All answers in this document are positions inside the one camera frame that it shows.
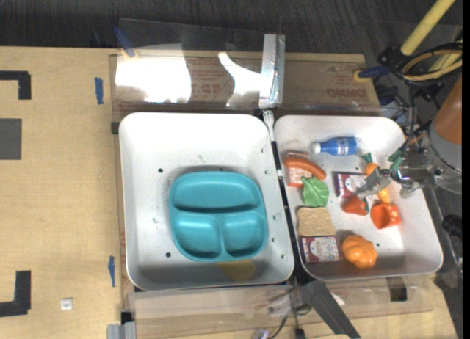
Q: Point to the green lettuce leaf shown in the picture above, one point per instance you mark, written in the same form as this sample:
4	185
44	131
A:
316	192

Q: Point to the purple and white carton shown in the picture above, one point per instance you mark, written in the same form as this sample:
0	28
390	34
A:
319	249
347	183

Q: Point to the brown bread slice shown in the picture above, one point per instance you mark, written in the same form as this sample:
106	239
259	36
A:
316	222

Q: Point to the yellow flat slice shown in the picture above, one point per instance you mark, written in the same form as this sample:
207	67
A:
236	270

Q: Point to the thin black and white rod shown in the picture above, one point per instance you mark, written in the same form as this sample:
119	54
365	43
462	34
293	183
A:
279	172

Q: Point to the orange carrot with green top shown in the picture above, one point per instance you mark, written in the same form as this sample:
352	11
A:
371	167

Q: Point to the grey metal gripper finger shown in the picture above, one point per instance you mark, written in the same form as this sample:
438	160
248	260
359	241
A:
408	191
374	183

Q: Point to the blue divided plate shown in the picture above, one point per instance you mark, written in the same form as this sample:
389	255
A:
216	216

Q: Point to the orange sausage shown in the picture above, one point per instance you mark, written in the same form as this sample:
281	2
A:
303	165

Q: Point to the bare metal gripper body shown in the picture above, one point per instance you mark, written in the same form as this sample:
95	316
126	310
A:
416	168

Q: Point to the blue bottle with white cap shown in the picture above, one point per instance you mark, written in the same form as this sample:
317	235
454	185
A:
338	146

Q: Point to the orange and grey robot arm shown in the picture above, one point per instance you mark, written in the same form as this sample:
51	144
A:
448	117

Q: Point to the white plastic tray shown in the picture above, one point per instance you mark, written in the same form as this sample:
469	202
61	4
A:
147	190
400	253

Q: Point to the orange cup with star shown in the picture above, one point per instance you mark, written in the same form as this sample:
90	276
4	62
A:
385	215

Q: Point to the orange pumpkin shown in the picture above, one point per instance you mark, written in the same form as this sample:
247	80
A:
360	252

